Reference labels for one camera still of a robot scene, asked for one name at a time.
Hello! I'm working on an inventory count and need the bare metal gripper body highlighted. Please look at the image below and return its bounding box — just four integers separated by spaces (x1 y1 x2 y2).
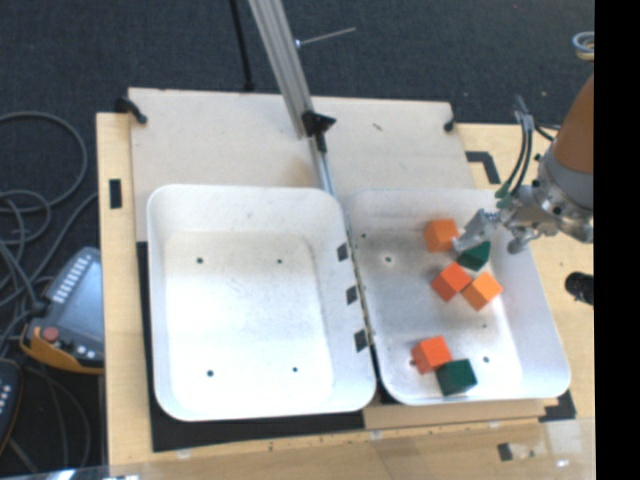
499 179 595 243

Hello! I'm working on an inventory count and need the green cube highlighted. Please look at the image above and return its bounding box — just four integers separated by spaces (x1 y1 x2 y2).
434 358 479 398
455 240 493 272

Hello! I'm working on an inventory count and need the orange cube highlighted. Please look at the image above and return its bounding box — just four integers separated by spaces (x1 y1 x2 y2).
410 335 454 376
423 218 460 254
430 261 474 302
460 271 504 313

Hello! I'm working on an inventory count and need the white plastic tray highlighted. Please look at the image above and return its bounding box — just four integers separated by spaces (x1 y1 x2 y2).
146 183 378 423
343 187 573 408

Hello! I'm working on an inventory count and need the pale wood board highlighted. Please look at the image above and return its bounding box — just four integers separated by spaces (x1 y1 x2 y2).
127 86 561 431

